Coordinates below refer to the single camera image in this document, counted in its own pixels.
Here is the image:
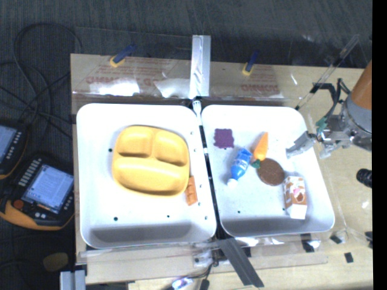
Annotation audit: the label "white and brown carton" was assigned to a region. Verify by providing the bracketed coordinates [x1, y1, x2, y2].
[282, 175, 308, 221]

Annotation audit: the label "brown cardboard board red print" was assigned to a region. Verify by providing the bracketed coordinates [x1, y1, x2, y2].
[70, 53, 330, 283]

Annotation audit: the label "purple grapes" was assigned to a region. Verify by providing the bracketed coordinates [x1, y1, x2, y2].
[213, 127, 236, 150]

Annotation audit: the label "orange carrot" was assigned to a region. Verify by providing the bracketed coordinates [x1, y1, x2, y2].
[250, 131, 270, 170]

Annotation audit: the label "thin black and white rod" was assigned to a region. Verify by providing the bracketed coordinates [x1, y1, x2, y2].
[192, 99, 225, 240]

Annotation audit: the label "yellow divided plate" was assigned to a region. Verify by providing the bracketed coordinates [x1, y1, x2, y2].
[111, 124, 191, 197]

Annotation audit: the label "blue bottle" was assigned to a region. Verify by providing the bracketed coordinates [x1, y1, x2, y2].
[226, 147, 253, 189]

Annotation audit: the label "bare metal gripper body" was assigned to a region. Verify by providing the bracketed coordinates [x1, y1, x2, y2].
[314, 115, 373, 155]

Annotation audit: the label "black cylinder on white bracket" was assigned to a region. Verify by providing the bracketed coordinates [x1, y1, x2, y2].
[356, 168, 373, 189]

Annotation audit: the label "orange rectangular biscuit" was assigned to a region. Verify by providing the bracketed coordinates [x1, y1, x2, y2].
[184, 175, 199, 207]

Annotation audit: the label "white plastic tray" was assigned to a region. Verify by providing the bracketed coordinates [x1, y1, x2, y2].
[200, 103, 336, 239]
[75, 102, 218, 250]

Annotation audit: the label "brown round biscuit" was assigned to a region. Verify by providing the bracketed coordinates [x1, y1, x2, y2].
[256, 158, 286, 187]

